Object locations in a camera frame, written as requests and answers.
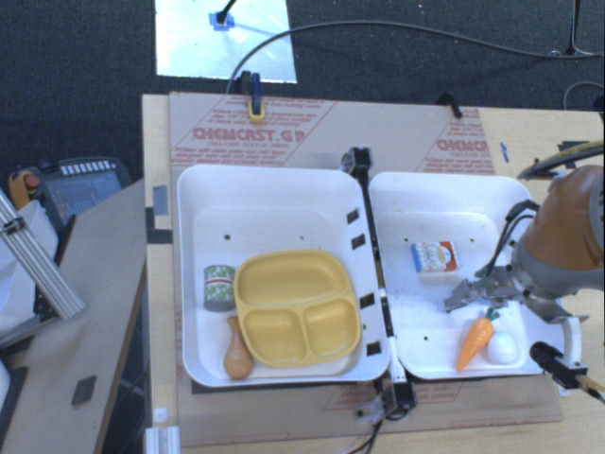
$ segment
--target white tray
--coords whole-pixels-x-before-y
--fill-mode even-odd
[[[182,352],[189,375],[210,387],[301,382],[364,381],[389,363],[372,245],[363,194],[349,175],[335,170],[199,165],[177,186],[183,311]],[[348,223],[356,210],[358,219]],[[365,245],[352,248],[352,239]],[[357,298],[374,293],[360,309],[361,341],[347,357],[297,368],[254,363],[243,380],[223,367],[231,312],[203,307],[203,271],[212,264],[237,268],[246,259],[284,250],[321,249],[340,260]],[[378,342],[381,352],[367,355]]]
[[[529,198],[527,190],[506,177],[382,173],[371,182],[372,209],[381,251],[390,314],[397,337],[398,356],[414,375],[460,378],[528,375],[542,372],[529,357],[535,341],[562,349],[562,329],[548,325],[517,302],[499,310],[494,330],[507,330],[515,338],[520,357],[511,365],[490,361],[485,349],[460,374],[458,351],[471,322],[485,314],[488,303],[479,299],[447,314],[443,300],[462,279],[492,257],[505,216],[517,202]],[[513,238],[523,233],[521,221]],[[416,272],[411,253],[415,242],[454,242],[459,266],[452,272]],[[510,261],[506,248],[497,265]]]

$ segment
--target egg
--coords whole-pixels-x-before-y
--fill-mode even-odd
[[[519,358],[519,348],[508,331],[495,331],[488,344],[488,355],[498,365],[511,365]]]

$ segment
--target green can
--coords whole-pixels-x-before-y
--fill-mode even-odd
[[[204,307],[209,311],[229,311],[235,308],[233,279],[235,269],[222,264],[204,270]]]

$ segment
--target black electronic device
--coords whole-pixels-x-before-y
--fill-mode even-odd
[[[117,158],[76,158],[44,161],[11,173],[9,193],[18,209],[40,201],[53,227],[60,231],[72,216],[129,184],[128,170]]]

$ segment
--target yellow plate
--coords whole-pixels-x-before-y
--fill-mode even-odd
[[[353,286],[329,253],[256,255],[237,269],[233,295],[246,345],[266,365],[330,361],[349,355],[359,343]]]

